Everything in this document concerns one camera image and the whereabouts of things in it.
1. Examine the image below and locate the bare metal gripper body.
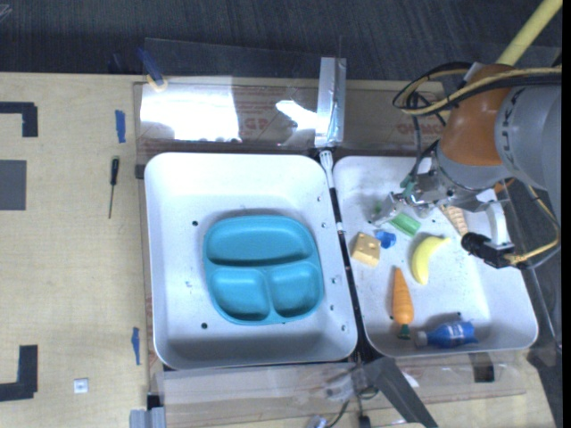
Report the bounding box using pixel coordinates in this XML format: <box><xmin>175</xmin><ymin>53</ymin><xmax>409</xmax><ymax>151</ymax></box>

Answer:
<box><xmin>402</xmin><ymin>169</ymin><xmax>485</xmax><ymax>214</ymax></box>

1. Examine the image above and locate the green ridged toy block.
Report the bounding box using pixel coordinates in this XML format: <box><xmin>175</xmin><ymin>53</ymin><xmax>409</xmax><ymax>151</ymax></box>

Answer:
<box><xmin>389</xmin><ymin>211</ymin><xmax>422</xmax><ymax>238</ymax></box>

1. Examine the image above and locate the small blue toy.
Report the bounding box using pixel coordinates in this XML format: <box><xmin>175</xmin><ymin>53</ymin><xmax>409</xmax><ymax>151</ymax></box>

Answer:
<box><xmin>374</xmin><ymin>229</ymin><xmax>398</xmax><ymax>251</ymax></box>

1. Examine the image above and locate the beige waffle cone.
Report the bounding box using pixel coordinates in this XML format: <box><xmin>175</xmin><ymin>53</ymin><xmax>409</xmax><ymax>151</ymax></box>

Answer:
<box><xmin>440</xmin><ymin>204</ymin><xmax>470</xmax><ymax>238</ymax></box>

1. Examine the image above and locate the yellow cheese wedge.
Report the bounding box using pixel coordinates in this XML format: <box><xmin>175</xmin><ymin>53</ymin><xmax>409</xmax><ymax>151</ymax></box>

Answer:
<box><xmin>350</xmin><ymin>231</ymin><xmax>382</xmax><ymax>268</ymax></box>

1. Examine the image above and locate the yellow banana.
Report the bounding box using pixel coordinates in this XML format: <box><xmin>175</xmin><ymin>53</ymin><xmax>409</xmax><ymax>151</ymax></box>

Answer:
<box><xmin>410</xmin><ymin>235</ymin><xmax>452</xmax><ymax>286</ymax></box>

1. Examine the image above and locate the orange carrot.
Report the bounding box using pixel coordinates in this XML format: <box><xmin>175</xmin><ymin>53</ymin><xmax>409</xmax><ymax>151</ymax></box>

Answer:
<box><xmin>391</xmin><ymin>266</ymin><xmax>415</xmax><ymax>341</ymax></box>

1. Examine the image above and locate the white plastic tray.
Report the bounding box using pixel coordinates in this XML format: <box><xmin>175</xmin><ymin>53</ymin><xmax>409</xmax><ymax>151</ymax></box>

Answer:
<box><xmin>143</xmin><ymin>151</ymin><xmax>360</xmax><ymax>371</ymax></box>
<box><xmin>332</xmin><ymin>154</ymin><xmax>540</xmax><ymax>359</ymax></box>

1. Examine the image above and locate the blue plastic bottle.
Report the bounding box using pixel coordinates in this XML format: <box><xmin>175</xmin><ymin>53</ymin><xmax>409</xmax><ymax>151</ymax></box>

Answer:
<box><xmin>414</xmin><ymin>319</ymin><xmax>480</xmax><ymax>350</ymax></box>

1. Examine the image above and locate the blue divided plate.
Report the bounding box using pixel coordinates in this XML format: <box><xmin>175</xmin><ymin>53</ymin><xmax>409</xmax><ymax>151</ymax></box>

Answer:
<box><xmin>202</xmin><ymin>214</ymin><xmax>325</xmax><ymax>326</ymax></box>

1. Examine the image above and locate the yellow pole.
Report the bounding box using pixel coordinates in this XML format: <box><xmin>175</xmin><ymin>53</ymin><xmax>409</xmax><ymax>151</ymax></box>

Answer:
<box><xmin>495</xmin><ymin>0</ymin><xmax>563</xmax><ymax>67</ymax></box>

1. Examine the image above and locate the black screwdriver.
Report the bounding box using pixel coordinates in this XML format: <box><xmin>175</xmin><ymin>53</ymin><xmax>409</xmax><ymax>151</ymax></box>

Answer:
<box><xmin>107</xmin><ymin>155</ymin><xmax>121</xmax><ymax>220</ymax></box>

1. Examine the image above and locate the black cylinder on white bracket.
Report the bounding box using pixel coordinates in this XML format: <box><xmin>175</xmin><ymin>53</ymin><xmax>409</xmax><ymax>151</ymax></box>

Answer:
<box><xmin>460</xmin><ymin>199</ymin><xmax>517</xmax><ymax>270</ymax></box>

